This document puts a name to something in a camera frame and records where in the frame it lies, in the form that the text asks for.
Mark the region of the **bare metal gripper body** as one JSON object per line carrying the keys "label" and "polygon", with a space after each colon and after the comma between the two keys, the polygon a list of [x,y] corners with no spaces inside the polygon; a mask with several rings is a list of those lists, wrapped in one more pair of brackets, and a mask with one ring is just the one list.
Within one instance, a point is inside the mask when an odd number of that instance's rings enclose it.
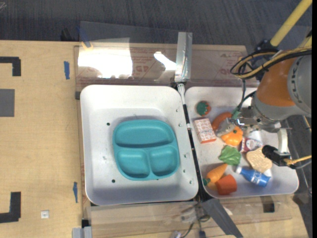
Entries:
{"label": "bare metal gripper body", "polygon": [[232,114],[232,118],[244,118],[245,130],[259,130],[261,119],[257,117],[251,106],[243,107],[241,109],[235,109]]}

